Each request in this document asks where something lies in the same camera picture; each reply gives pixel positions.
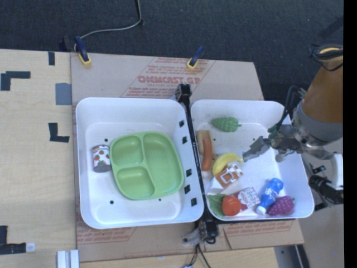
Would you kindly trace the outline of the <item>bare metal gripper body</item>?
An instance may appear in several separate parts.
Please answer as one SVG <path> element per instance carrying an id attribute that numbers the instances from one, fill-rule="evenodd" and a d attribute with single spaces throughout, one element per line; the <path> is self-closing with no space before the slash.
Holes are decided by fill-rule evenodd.
<path id="1" fill-rule="evenodd" d="M 311 135 L 303 125 L 274 125 L 269 129 L 269 143 L 273 149 L 291 149 L 297 154 L 307 153 L 320 160 L 334 157 L 324 149 L 327 141 Z"/>

